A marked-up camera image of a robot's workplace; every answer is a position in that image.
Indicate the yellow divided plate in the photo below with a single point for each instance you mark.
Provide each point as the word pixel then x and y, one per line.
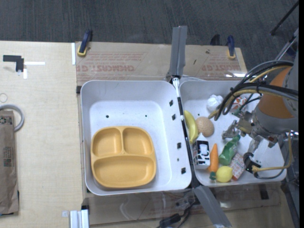
pixel 123 160

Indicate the brown paper bag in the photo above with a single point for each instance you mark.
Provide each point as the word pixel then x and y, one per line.
pixel 8 163

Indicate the brown cardboard board red print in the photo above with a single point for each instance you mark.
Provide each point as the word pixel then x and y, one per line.
pixel 123 63

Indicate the white plastic tray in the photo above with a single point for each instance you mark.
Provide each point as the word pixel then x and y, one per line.
pixel 133 108
pixel 266 170

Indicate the white crumpled ball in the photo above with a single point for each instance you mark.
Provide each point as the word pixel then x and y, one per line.
pixel 213 102

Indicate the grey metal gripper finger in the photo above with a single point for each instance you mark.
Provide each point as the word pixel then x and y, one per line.
pixel 254 145
pixel 230 131

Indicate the green bottle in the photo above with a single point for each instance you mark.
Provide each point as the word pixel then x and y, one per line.
pixel 228 152

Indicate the yellow banana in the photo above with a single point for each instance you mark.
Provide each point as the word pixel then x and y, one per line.
pixel 192 125

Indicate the yellow lemon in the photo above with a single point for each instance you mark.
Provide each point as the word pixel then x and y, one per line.
pixel 224 174

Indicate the orange carrot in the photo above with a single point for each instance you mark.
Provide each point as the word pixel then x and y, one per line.
pixel 214 158

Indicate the orange and white can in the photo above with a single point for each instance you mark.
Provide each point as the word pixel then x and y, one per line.
pixel 240 102

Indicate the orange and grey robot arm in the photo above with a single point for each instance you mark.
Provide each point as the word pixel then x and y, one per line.
pixel 273 103

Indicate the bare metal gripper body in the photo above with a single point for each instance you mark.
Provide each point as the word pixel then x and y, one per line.
pixel 247 125

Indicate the orange and white carton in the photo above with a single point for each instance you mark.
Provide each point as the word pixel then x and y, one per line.
pixel 237 167

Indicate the tan bread roll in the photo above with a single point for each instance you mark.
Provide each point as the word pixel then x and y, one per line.
pixel 205 126

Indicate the white carton with black print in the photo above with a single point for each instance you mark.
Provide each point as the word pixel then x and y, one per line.
pixel 201 155

